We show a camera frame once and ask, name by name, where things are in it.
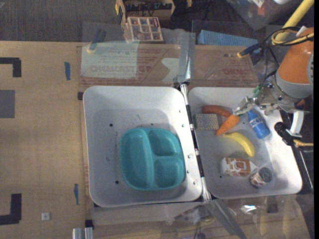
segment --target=yellow pole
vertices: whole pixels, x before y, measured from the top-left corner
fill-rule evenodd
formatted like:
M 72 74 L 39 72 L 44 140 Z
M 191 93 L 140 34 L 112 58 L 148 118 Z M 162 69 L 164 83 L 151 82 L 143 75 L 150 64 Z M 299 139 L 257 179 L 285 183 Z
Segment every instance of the yellow pole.
M 283 27 L 296 26 L 298 22 L 305 16 L 307 11 L 311 8 L 311 6 L 313 6 L 314 3 L 315 0 L 303 0 Z M 288 34 L 289 33 L 280 33 L 277 35 L 276 40 L 283 41 L 286 39 Z

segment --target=tin can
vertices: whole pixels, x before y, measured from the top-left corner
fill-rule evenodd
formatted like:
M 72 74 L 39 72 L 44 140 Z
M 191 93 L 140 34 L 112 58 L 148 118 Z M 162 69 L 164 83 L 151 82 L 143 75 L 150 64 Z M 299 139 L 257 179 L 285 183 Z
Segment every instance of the tin can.
M 255 173 L 253 173 L 250 176 L 249 180 L 251 185 L 253 185 L 255 188 L 261 188 L 273 180 L 273 175 L 269 168 L 263 167 Z

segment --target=small carton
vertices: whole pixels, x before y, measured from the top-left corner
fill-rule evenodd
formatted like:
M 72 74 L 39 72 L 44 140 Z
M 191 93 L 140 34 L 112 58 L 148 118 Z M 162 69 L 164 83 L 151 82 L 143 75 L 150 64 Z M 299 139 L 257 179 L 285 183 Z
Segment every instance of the small carton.
M 253 162 L 243 158 L 225 157 L 220 163 L 221 174 L 231 176 L 247 176 L 256 168 Z
M 118 22 L 124 27 L 129 16 L 169 20 L 175 5 L 173 0 L 116 0 L 115 10 Z
M 127 43 L 163 43 L 157 17 L 128 17 L 124 28 Z

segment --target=gray carpet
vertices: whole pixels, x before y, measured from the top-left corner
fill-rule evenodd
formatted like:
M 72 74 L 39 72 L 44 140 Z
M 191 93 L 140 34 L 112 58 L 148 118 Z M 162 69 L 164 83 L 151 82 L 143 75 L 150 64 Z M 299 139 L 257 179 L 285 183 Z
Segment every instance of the gray carpet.
M 82 41 L 84 22 L 116 23 L 115 0 L 0 0 L 0 40 Z
M 288 16 L 274 24 L 284 24 Z M 191 31 L 194 19 L 200 18 L 176 16 L 169 27 Z M 225 0 L 213 0 L 206 20 L 244 22 Z M 314 7 L 300 24 L 313 26 Z M 115 0 L 0 0 L 0 40 L 87 42 L 97 28 L 107 30 L 105 40 L 123 39 Z

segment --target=toy banana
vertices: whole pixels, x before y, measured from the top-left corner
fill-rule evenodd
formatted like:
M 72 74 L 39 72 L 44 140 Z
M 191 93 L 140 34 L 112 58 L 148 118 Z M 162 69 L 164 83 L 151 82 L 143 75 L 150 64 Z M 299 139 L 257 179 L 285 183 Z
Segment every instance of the toy banana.
M 239 143 L 245 150 L 248 156 L 253 157 L 255 155 L 255 147 L 252 142 L 244 135 L 238 132 L 223 134 L 223 137 L 234 140 Z

